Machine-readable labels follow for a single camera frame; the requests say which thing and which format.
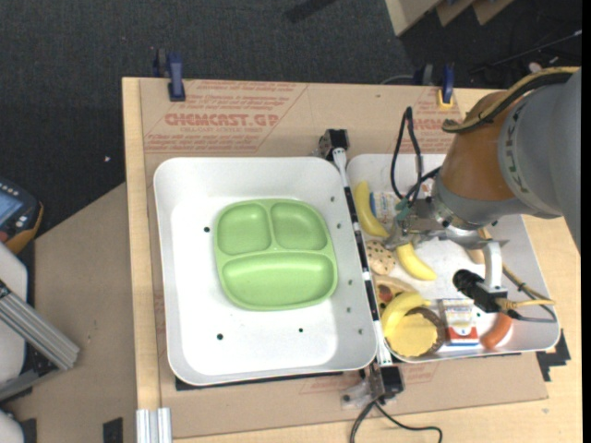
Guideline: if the thin black and white rod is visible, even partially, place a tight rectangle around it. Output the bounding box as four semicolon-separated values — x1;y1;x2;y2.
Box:
332;148;394;366

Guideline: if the black cylinder on white bracket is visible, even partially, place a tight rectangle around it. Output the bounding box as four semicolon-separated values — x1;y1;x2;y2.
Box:
452;240;510;314

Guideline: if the white and blue packet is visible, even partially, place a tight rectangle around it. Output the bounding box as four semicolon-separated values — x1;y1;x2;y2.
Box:
368;190;404;222

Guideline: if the white red blue carton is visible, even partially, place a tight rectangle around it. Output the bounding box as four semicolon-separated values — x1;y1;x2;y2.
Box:
437;297;481;348

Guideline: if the orange sausage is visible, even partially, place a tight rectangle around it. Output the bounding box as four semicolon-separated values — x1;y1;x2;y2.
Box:
479;312;514;351

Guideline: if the brown cardboard board red print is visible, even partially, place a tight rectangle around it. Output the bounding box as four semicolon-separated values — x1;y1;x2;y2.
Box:
138;78;550;438

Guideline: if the white plastic tray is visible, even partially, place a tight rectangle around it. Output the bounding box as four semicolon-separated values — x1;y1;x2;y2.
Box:
152;156;380;387
344;153;562;365

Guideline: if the brown doughnut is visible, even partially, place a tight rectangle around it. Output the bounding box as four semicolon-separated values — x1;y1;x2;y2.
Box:
405;306;447;355

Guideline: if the tan chocolate chip cookie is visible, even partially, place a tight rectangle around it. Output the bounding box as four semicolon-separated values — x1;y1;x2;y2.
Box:
365;239;398;277

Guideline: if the yellow round biscuit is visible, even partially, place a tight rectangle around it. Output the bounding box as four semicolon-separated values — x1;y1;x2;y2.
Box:
385;314;440;358

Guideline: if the green divided plate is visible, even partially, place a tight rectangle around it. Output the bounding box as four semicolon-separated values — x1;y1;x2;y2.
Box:
212;198;340;313

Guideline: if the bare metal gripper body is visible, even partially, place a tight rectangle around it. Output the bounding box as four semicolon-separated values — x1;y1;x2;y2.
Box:
395;197;482;250

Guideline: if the yellow banana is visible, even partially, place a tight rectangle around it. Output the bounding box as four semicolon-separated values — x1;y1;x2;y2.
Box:
353;180;391;239
395;241;439;282
380;291;432;341

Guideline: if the pizza slice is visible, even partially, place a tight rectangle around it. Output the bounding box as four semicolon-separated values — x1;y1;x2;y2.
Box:
372;274;417;316

